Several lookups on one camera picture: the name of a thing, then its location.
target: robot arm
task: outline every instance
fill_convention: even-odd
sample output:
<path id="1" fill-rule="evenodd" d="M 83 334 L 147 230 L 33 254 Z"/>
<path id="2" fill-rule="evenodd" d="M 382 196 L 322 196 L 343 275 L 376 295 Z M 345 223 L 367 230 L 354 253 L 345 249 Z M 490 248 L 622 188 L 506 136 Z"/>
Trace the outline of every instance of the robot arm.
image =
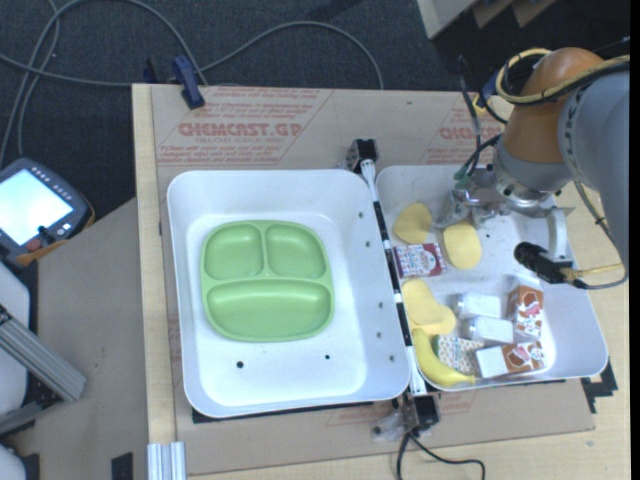
<path id="1" fill-rule="evenodd" d="M 580 48 L 525 54 L 539 60 L 519 96 L 508 94 L 503 85 L 508 69 L 523 55 L 510 59 L 496 80 L 498 93 L 515 106 L 492 164 L 452 191 L 436 224 L 445 227 L 469 213 L 475 220 L 486 219 L 496 208 L 544 216 L 540 203 L 578 181 L 599 192 L 605 229 L 628 275 L 629 57 L 605 61 Z M 539 275 L 543 264 L 553 263 L 548 257 L 540 260 L 546 253 L 540 247 L 519 246 L 515 252 Z M 557 275 L 546 280 L 564 282 L 566 265 L 555 267 Z"/>

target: banana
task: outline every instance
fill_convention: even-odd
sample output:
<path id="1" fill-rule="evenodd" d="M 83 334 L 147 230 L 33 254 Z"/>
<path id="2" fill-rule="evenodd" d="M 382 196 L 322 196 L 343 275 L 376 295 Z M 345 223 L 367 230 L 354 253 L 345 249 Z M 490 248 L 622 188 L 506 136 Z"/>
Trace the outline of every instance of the banana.
<path id="1" fill-rule="evenodd" d="M 475 384 L 475 376 L 465 375 L 438 359 L 431 347 L 431 338 L 426 332 L 418 327 L 413 330 L 412 336 L 418 366 L 429 380 L 446 387 L 459 382 Z"/>

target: black floor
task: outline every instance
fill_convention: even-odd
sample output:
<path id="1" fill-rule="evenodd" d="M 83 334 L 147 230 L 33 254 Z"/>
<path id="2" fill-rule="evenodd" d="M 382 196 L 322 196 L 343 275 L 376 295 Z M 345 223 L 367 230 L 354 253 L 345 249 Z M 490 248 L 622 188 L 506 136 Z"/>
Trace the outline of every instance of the black floor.
<path id="1" fill-rule="evenodd" d="M 182 35 L 200 66 L 272 27 L 325 23 L 366 47 L 380 67 L 384 87 L 399 90 L 458 90 L 461 57 L 468 65 L 467 84 L 475 89 L 519 51 L 600 49 L 630 35 L 630 0 L 560 0 L 523 28 L 510 10 L 482 30 L 466 13 L 432 41 L 416 0 L 53 1 L 63 12 L 47 70 L 123 86 L 42 77 L 28 100 L 22 126 L 14 119 L 7 135 L 24 71 L 0 59 L 1 166 L 20 154 L 48 165 L 86 195 L 98 218 L 135 195 L 127 84 L 145 81 L 149 59 L 158 79 L 167 81 L 171 61 L 184 53 L 163 19 Z M 0 54 L 28 63 L 53 12 L 47 0 L 0 0 Z M 49 34 L 43 41 L 36 65 L 45 58 L 51 38 Z M 628 53 L 629 46 L 627 42 L 600 51 L 613 56 Z M 370 59 L 352 39 L 309 25 L 270 34 L 205 75 L 209 84 L 379 88 Z"/>

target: white tray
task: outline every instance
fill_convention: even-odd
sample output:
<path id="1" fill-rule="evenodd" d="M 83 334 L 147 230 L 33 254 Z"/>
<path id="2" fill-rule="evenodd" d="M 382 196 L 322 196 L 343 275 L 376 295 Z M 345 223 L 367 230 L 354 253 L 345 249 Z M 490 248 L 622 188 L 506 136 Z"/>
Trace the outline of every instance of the white tray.
<path id="1" fill-rule="evenodd" d="M 376 185 L 392 246 L 403 243 L 391 229 L 399 213 L 408 205 L 415 202 L 426 204 L 435 220 L 453 187 L 453 174 L 457 169 L 458 166 L 392 166 L 380 172 Z M 549 247 L 549 227 L 545 219 L 511 213 L 487 220 L 477 231 L 482 244 L 482 259 L 476 267 L 458 270 L 448 265 L 443 275 L 423 278 L 441 304 L 452 307 L 452 298 L 464 292 L 498 295 L 505 300 L 514 276 L 534 276 L 515 260 L 513 251 L 516 245 L 527 241 L 545 249 Z M 427 242 L 442 245 L 441 232 L 435 226 L 432 226 Z M 480 379 L 475 385 L 443 387 L 431 384 L 443 391 L 460 391 L 599 374 L 607 364 L 608 352 L 586 291 L 566 284 L 548 283 L 542 283 L 542 290 L 545 318 L 541 343 L 547 360 L 543 370 Z"/>
<path id="2" fill-rule="evenodd" d="M 187 398 L 227 418 L 388 400 L 410 370 L 371 195 L 340 170 L 188 171 L 167 193 Z M 252 343 L 225 338 L 201 300 L 200 251 L 214 228 L 283 220 L 323 242 L 335 292 L 329 326 L 307 339 Z"/>

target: handheld device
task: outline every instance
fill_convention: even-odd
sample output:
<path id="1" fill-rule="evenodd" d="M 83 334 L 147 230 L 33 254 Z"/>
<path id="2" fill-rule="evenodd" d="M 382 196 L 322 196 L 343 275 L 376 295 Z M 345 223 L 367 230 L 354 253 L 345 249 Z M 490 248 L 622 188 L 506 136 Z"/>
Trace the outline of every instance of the handheld device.
<path id="1" fill-rule="evenodd" d="M 95 220 L 93 208 L 67 181 L 30 158 L 0 171 L 0 258 L 25 267 Z"/>

